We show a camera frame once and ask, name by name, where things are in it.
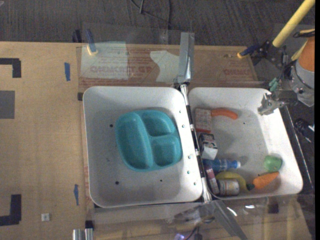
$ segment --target teal divided plate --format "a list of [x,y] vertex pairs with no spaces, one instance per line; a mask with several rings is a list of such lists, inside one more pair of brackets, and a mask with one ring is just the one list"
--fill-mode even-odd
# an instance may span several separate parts
[[137,172],[173,166],[182,157],[175,123],[164,112],[137,110],[115,122],[115,139],[125,165]]

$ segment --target black cable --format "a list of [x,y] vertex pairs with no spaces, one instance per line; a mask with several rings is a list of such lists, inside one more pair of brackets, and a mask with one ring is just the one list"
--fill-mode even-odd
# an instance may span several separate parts
[[198,230],[197,230],[196,234],[194,234],[193,240],[203,240],[203,236],[202,236],[202,234],[199,233],[199,229],[200,229],[200,227],[198,226]]
[[193,234],[196,232],[196,230],[198,229],[199,227],[198,226],[196,226],[193,230],[192,230],[192,232],[190,233],[190,235],[188,235],[188,237],[185,239],[185,240],[189,240],[190,239],[190,237],[192,237],[193,236]]
[[313,36],[316,35],[316,30],[311,30],[310,32],[305,32],[305,33],[301,33],[300,31],[299,32],[296,32],[293,37],[294,38],[311,38]]
[[[155,15],[153,15],[153,14],[151,14],[151,13],[149,13],[148,11],[145,11],[145,10],[142,11],[142,14],[147,15],[147,16],[149,16],[149,17],[155,18],[155,19],[157,19],[157,20],[159,20],[159,21],[162,21],[162,22],[166,23],[167,28],[169,29],[169,27],[172,27],[172,26],[173,26],[173,25],[170,23],[171,3],[170,3],[170,0],[166,0],[166,1],[167,1],[167,7],[168,7],[168,14],[167,14],[167,18],[166,18],[166,19],[163,19],[163,18],[160,18],[160,17],[158,17],[158,16],[155,16]],[[131,2],[137,9],[139,9],[139,11],[140,11],[140,9],[141,9],[140,6],[139,6],[138,4],[136,4],[134,0],[130,0],[130,2]]]

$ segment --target plywood board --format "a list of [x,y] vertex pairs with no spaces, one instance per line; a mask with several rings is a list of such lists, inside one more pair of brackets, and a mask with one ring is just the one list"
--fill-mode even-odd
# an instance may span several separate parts
[[[14,119],[0,119],[0,216],[9,214],[11,195],[22,199],[21,221],[0,226],[1,239],[71,239],[85,227],[76,46],[0,42],[0,57],[19,58],[22,73],[13,78],[12,67],[0,65],[0,89],[15,93]],[[41,221],[44,213],[50,221]]]

